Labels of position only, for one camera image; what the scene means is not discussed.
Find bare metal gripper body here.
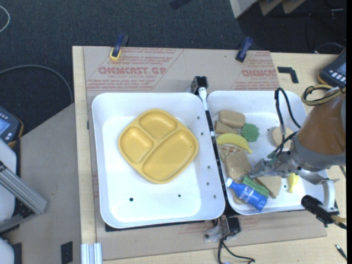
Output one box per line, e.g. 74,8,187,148
261,150,295,177

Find green bean pod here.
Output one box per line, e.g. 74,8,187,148
241,175,270,198

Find tan toast slice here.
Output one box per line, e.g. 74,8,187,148
225,150,252,180

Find tan triangular sandwich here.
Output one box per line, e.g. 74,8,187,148
255,174,283,199

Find blue bottle with white cap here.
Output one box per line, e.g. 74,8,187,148
225,177,268,211

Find small yellow toy fruit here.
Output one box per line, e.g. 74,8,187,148
287,173,300,194

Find round tan biscuit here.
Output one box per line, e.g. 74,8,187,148
268,126,295,147

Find tan flat toy bread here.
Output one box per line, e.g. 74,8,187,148
230,188,246,206

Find green bumpy toy vegetable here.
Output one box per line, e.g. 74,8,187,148
241,123,260,143

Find tan waffle with red lattice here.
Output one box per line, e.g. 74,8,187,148
219,144,243,162

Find yellow banana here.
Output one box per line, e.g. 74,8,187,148
216,133,254,155

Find tan ice cream cone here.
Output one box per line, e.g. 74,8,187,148
214,120,240,135

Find tan bread loaf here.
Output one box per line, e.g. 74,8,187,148
218,109,246,129

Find white plastic tray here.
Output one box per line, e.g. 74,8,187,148
91,92,226,229
206,90,331,216

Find thin black and white rod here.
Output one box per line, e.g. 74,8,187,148
198,87,229,217

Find yellow divided plate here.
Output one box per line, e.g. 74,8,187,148
118,108,200,185

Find brown cardboard board red print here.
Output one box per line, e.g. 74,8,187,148
83,46,328,261

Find black cylinder on white bracket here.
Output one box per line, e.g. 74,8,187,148
299,169,340,226

